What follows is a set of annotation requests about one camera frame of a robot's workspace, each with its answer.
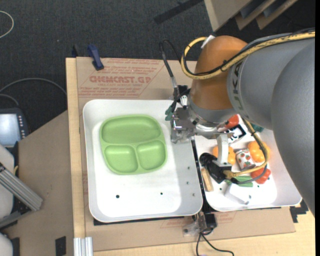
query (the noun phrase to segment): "metal bracket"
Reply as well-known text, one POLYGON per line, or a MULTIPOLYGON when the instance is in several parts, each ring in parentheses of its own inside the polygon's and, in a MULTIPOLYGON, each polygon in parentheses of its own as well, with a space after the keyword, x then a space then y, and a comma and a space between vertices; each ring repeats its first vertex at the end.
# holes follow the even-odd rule
POLYGON ((0 184, 32 211, 40 210, 43 199, 0 163, 0 184))
POLYGON ((206 218, 203 211, 197 214, 197 219, 193 223, 182 227, 182 229, 184 237, 198 236, 200 232, 207 229, 206 218))
POLYGON ((92 237, 73 239, 74 256, 94 256, 92 237))

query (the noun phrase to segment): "orange toy fruit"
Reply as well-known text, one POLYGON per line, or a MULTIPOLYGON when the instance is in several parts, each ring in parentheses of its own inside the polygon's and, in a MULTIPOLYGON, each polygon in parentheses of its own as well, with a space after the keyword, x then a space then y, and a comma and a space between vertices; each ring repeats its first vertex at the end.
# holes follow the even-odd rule
MULTIPOLYGON (((234 149, 229 146, 229 155, 228 155, 228 163, 232 166, 236 163, 236 154, 234 152, 234 149)), ((215 146, 212 150, 212 155, 214 155, 216 158, 218 157, 218 146, 215 146)))
MULTIPOLYGON (((265 142, 262 142, 262 144, 266 148, 267 152, 270 154, 270 148, 267 146, 267 144, 265 142)), ((256 163, 262 163, 265 161, 264 153, 262 152, 260 146, 256 141, 251 141, 248 144, 248 149, 250 151, 253 161, 255 161, 256 163)))

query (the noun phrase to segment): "orange toy pepper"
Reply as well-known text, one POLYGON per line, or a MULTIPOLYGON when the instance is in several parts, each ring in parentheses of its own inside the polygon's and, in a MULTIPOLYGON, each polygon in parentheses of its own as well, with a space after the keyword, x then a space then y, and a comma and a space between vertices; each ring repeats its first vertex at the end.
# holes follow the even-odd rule
MULTIPOLYGON (((270 148, 267 146, 267 144, 265 142, 262 142, 262 144, 270 154, 270 148)), ((250 151, 253 161, 255 161, 256 163, 262 163, 265 161, 264 153, 262 152, 262 150, 260 149, 260 146, 256 141, 251 141, 248 144, 248 149, 250 151)))
POLYGON ((238 116, 238 114, 235 114, 227 120, 227 122, 225 124, 225 128, 231 129, 238 124, 239 124, 239 116, 238 116))
MULTIPOLYGON (((228 154, 228 163, 231 164, 232 166, 236 162, 236 154, 234 152, 234 149, 229 146, 229 154, 228 154)), ((212 155, 214 155, 216 158, 218 157, 218 146, 215 146, 212 150, 212 155)))
MULTIPOLYGON (((261 169, 251 172, 250 173, 251 178, 254 179, 255 177, 258 177, 260 174, 263 173, 264 169, 265 168, 263 167, 261 169)), ((271 171, 267 168, 265 171, 265 174, 261 178, 258 178, 255 182, 258 184, 264 184, 266 180, 269 178, 270 174, 271 174, 271 171)))

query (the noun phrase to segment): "screen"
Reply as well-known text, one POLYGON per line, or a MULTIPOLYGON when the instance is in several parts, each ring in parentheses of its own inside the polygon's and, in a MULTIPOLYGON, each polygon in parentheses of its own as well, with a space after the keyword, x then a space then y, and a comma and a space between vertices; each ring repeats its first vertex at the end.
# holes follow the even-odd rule
POLYGON ((13 147, 20 139, 17 115, 0 114, 0 144, 4 147, 13 147))

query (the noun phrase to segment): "cable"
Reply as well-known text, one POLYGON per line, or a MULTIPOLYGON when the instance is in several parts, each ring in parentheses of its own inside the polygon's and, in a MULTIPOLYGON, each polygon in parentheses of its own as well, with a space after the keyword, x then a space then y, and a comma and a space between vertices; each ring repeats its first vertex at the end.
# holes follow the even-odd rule
POLYGON ((213 231, 214 231, 214 228, 210 227, 210 228, 207 228, 207 229, 203 230, 202 234, 207 236, 207 235, 210 235, 213 231))
POLYGON ((173 103, 171 104, 171 106, 169 107, 170 110, 168 111, 168 113, 171 112, 174 112, 175 109, 176 109, 176 106, 177 106, 177 102, 178 102, 178 94, 179 94, 179 88, 178 88, 178 85, 177 85, 177 82, 176 82, 176 78, 170 68, 170 65, 168 63, 168 60, 167 60, 167 56, 166 56, 166 52, 165 52, 165 49, 164 49, 164 43, 167 43, 168 45, 171 46, 171 48, 173 49, 177 59, 179 60, 179 55, 175 49, 175 47, 173 46, 173 44, 168 40, 168 39, 165 39, 163 40, 162 42, 159 43, 159 50, 160 50, 160 53, 161 53, 161 56, 162 56, 162 59, 163 59, 163 62, 164 62, 164 65, 169 73, 169 76, 170 76, 170 80, 171 80, 171 84, 172 84, 172 87, 173 87, 173 95, 174 95, 174 101, 173 103))
POLYGON ((17 172, 18 169, 19 169, 19 166, 16 165, 16 166, 14 167, 14 169, 13 169, 13 174, 14 174, 14 175, 16 175, 16 172, 17 172))
POLYGON ((8 87, 13 86, 13 85, 15 85, 15 84, 17 84, 17 83, 25 82, 25 81, 33 81, 33 80, 35 80, 35 81, 44 81, 44 82, 50 83, 50 84, 56 86, 56 87, 57 87, 58 89, 60 89, 61 91, 63 91, 63 93, 64 93, 65 95, 67 95, 67 92, 66 92, 59 84, 57 84, 57 83, 55 83, 55 82, 53 82, 53 81, 51 81, 51 80, 48 80, 48 79, 45 79, 45 78, 38 78, 38 77, 24 78, 24 79, 20 79, 20 80, 14 81, 14 82, 12 82, 12 83, 9 83, 9 84, 7 84, 5 87, 3 87, 2 89, 0 89, 0 93, 3 92, 3 91, 4 91, 5 89, 7 89, 8 87))
POLYGON ((175 56, 176 56, 176 59, 180 62, 181 56, 178 54, 175 46, 174 46, 168 39, 164 39, 164 40, 162 41, 162 44, 163 44, 163 43, 167 43, 167 44, 172 48, 172 50, 174 51, 174 54, 175 54, 175 56))
POLYGON ((11 96, 6 95, 6 94, 1 94, 1 93, 0 93, 0 97, 8 98, 8 99, 12 100, 17 106, 19 106, 18 101, 14 97, 11 97, 11 96))
POLYGON ((251 179, 248 179, 248 180, 244 180, 244 181, 239 181, 236 178, 231 178, 230 181, 232 183, 238 184, 238 185, 246 184, 246 183, 254 182, 254 181, 260 179, 263 175, 265 175, 266 172, 267 172, 267 164, 264 166, 263 172, 260 175, 258 175, 257 177, 254 177, 254 178, 251 178, 251 179))
POLYGON ((8 34, 11 32, 11 30, 14 29, 15 21, 14 21, 14 18, 12 18, 12 16, 11 16, 9 13, 7 13, 7 12, 5 12, 5 11, 3 11, 3 10, 0 10, 0 13, 3 13, 3 14, 8 15, 8 16, 10 17, 11 21, 12 21, 11 28, 10 28, 6 33, 4 33, 3 35, 0 35, 0 38, 3 38, 3 37, 5 37, 6 35, 8 35, 8 34))
POLYGON ((229 253, 229 254, 232 254, 232 256, 235 256, 235 254, 231 251, 231 250, 221 250, 221 249, 218 249, 216 247, 214 247, 206 238, 205 238, 205 235, 200 232, 199 233, 199 237, 198 237, 198 240, 196 242, 196 246, 195 246, 195 252, 196 252, 196 255, 199 256, 199 251, 198 251, 198 248, 199 248, 199 242, 200 242, 200 238, 203 237, 203 239, 208 243, 208 245, 210 245, 213 249, 215 249, 216 251, 218 252, 222 252, 222 253, 229 253))
POLYGON ((188 77, 190 77, 192 79, 195 79, 195 80, 210 79, 210 78, 213 78, 213 77, 221 74, 222 72, 227 71, 232 65, 238 63, 239 61, 241 61, 242 59, 244 59, 248 55, 258 51, 259 49, 269 47, 272 45, 286 43, 289 41, 299 41, 299 40, 304 40, 304 39, 315 38, 315 36, 316 36, 316 31, 312 28, 312 29, 308 29, 307 31, 304 30, 304 32, 298 32, 298 33, 295 32, 290 35, 279 36, 276 38, 265 40, 263 42, 253 44, 250 47, 240 51, 238 54, 233 56, 231 59, 229 59, 228 61, 225 61, 222 65, 220 65, 212 70, 209 70, 207 72, 202 72, 202 73, 192 73, 192 72, 190 72, 190 70, 187 67, 186 56, 187 56, 189 50, 195 44, 207 39, 207 37, 199 37, 199 38, 193 40, 192 42, 190 42, 189 45, 185 48, 185 50, 182 54, 180 65, 181 65, 181 68, 182 68, 182 71, 184 72, 184 74, 186 74, 188 77))
POLYGON ((169 113, 173 113, 176 110, 176 106, 177 106, 177 102, 180 100, 180 98, 184 95, 188 95, 190 92, 190 88, 185 90, 184 92, 182 92, 181 94, 179 94, 179 96, 173 100, 173 103, 170 105, 170 107, 167 109, 166 111, 166 115, 168 115, 169 113))
POLYGON ((269 152, 268 150, 266 149, 266 147, 264 146, 262 140, 259 138, 259 136, 256 134, 256 131, 255 129, 252 127, 251 123, 248 122, 247 120, 245 120, 244 118, 242 118, 244 124, 246 125, 246 127, 248 128, 249 132, 251 133, 251 136, 254 137, 255 141, 257 142, 257 144, 259 145, 262 153, 263 153, 263 156, 264 156, 264 162, 263 164, 257 166, 257 167, 254 167, 252 169, 248 169, 248 170, 242 170, 242 171, 239 171, 239 172, 233 172, 231 170, 225 170, 223 173, 226 175, 226 178, 231 180, 232 178, 235 178, 235 177, 238 177, 240 175, 243 175, 243 174, 249 174, 249 173, 253 173, 259 169, 261 169, 262 167, 265 167, 264 168, 264 173, 265 171, 267 170, 266 166, 267 166, 267 163, 269 161, 269 152))

